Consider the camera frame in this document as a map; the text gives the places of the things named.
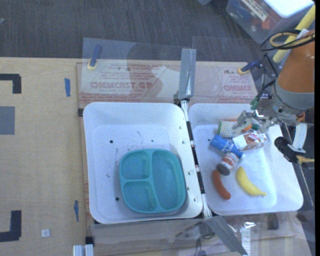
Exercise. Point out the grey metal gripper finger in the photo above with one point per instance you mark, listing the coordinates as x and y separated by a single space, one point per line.
242 121
266 123

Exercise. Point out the green divided plate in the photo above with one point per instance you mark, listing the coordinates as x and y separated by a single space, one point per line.
162 175

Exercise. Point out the brown cardboard board, red print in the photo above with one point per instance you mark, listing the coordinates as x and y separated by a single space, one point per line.
150 80

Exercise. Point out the blue can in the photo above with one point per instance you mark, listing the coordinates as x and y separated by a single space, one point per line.
223 145

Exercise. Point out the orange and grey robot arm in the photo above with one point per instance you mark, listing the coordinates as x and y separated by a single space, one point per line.
295 72

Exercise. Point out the clear plastic storage box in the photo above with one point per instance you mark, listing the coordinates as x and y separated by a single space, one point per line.
252 17

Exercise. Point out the thin black and white rod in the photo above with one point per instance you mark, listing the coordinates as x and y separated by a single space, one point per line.
192 140

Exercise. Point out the white and brown carton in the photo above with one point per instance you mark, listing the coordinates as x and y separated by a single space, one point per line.
250 141

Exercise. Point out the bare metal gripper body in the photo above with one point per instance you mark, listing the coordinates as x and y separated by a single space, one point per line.
267 107

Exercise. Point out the white plastic tray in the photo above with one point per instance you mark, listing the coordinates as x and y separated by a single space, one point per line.
265 180
130 125

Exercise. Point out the orange carrot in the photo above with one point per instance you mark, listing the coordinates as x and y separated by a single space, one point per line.
248 128

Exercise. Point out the green and white patterned packet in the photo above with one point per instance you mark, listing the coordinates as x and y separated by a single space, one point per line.
226 128

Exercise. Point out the yellow banana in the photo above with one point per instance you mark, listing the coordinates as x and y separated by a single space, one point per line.
246 183

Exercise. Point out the orange and white can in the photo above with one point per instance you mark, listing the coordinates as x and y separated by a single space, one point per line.
228 162

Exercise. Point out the orange sausage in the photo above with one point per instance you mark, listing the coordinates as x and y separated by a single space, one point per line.
220 186

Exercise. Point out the yellow foam tube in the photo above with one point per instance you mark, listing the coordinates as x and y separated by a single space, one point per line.
300 27

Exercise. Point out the black cylinder on white bracket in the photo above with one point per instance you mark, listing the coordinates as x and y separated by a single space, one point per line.
285 147

